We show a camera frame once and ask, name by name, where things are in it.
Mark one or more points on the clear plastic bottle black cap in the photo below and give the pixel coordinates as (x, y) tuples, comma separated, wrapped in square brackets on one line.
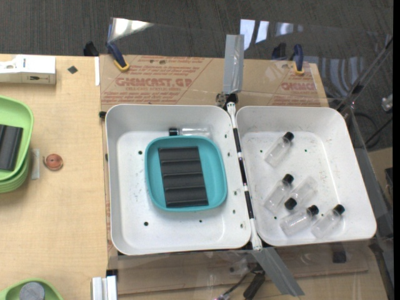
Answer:
[(326, 223), (193, 132), (295, 222), (276, 195), (304, 189), (276, 152)]

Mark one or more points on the teal plate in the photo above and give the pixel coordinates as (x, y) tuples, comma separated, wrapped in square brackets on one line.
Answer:
[(215, 170)]

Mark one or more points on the thin black and white rod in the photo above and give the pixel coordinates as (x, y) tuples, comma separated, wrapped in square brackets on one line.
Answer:
[(238, 142)]

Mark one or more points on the black ribbed insert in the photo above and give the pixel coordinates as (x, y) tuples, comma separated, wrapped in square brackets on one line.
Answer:
[(182, 177), (9, 147)]

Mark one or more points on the brown cardboard board red print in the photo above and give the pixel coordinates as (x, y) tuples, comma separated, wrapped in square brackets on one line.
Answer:
[(162, 83)]

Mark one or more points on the white plastic tray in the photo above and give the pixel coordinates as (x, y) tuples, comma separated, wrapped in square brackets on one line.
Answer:
[(337, 167), (175, 233)]

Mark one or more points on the orange round disc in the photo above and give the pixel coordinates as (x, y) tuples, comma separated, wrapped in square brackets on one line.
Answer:
[(53, 162)]

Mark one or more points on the white cardboard box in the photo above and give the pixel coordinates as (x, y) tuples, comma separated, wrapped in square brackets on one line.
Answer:
[(34, 69)]

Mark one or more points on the green plate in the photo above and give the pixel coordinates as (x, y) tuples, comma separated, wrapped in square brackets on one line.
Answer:
[(51, 291), (15, 112)]

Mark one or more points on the grey can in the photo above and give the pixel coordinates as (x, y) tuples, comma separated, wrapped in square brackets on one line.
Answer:
[(32, 292)]

